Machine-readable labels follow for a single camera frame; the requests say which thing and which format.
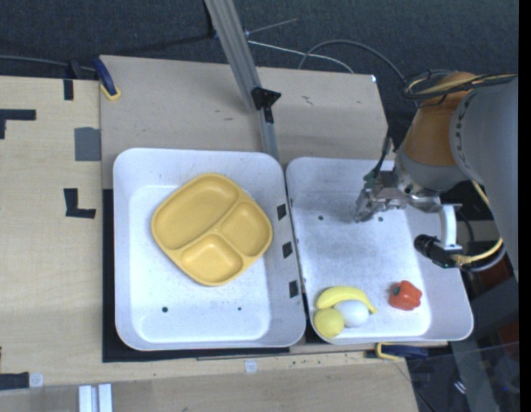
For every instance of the yellow lemon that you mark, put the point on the yellow lemon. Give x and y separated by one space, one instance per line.
327 323

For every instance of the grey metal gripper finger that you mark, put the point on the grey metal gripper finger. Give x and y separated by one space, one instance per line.
363 209
384 206

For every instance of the orange bell pepper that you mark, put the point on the orange bell pepper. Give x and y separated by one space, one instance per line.
406 296

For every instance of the black cylinder on white bracket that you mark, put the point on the black cylinder on white bracket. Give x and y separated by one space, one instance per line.
436 249

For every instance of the yellow banana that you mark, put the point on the yellow banana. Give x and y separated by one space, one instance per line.
342 292

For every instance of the yellow divided plate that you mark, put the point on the yellow divided plate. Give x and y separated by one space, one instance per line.
196 213

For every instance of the white plastic tray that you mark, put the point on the white plastic tray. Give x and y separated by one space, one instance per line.
359 256
205 316

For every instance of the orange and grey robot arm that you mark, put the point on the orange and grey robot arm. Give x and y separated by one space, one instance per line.
484 144

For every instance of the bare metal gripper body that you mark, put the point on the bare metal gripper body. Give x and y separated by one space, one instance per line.
391 189

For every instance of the pale wood board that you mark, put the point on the pale wood board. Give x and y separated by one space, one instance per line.
183 110

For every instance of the white egg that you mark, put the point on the white egg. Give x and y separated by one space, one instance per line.
355 313

